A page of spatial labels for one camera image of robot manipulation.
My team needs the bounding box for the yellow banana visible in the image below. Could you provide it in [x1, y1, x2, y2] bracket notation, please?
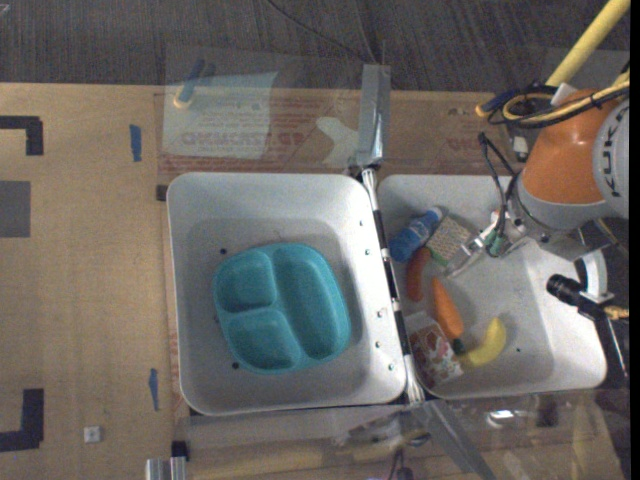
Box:
[456, 315, 508, 368]

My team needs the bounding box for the white plastic tray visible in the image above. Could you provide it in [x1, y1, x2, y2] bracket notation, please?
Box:
[165, 171, 408, 417]
[375, 173, 609, 401]

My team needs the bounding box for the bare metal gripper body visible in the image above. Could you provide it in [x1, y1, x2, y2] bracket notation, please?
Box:
[478, 216, 552, 264]

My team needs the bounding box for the red sausage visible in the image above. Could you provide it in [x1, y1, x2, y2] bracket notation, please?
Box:
[405, 246, 433, 303]

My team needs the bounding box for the white packet with red print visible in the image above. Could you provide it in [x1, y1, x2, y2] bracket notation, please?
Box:
[407, 312, 466, 390]

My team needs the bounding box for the teal divided plate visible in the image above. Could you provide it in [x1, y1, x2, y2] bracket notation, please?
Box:
[211, 241, 353, 376]

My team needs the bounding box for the brown cardboard board red print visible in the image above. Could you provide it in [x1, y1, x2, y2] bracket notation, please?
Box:
[152, 89, 631, 452]

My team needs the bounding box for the blue plastic bottle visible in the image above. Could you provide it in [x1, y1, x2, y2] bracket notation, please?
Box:
[388, 205, 446, 264]

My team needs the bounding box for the orange carrot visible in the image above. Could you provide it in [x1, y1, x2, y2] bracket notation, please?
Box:
[431, 276, 467, 356]

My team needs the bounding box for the black cylinder on white bracket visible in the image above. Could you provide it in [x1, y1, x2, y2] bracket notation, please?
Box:
[546, 249, 615, 320]

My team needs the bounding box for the green and white patterned carton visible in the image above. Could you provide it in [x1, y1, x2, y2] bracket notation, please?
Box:
[424, 215, 474, 265]

